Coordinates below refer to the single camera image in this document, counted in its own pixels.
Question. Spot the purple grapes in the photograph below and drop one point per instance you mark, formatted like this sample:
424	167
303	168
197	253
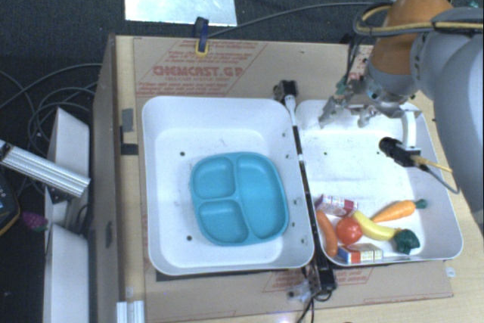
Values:
34	221

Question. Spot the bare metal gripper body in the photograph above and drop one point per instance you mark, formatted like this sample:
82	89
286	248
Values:
359	96

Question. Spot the orange sausage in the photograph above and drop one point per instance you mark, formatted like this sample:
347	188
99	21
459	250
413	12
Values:
328	232

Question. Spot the yellow banana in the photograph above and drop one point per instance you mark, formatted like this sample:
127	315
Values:
374	228

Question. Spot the black cylinder on white bracket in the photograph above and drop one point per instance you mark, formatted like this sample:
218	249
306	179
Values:
397	152

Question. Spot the red tomato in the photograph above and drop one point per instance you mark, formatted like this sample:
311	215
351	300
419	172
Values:
348	231

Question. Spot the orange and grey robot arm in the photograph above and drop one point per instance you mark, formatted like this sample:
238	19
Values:
446	64

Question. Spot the thin black and white rod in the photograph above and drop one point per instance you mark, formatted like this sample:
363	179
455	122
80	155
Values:
301	159

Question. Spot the green broccoli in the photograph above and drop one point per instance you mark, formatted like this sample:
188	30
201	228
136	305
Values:
406	241

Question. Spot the orange and blue carton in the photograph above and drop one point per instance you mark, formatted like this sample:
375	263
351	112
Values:
361	253

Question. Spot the orange carrot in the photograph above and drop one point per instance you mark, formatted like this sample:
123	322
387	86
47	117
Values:
395	210

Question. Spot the pink and white carton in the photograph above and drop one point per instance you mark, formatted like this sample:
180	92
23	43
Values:
336	204

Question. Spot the blue divided plate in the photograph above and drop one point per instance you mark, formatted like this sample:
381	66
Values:
242	196

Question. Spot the white plastic tray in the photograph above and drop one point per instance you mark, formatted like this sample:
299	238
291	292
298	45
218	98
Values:
359	170
177	238

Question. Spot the brown cardboard board red print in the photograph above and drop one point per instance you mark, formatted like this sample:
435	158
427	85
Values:
227	64

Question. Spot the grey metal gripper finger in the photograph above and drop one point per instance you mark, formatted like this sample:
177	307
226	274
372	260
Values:
365	118
327	112

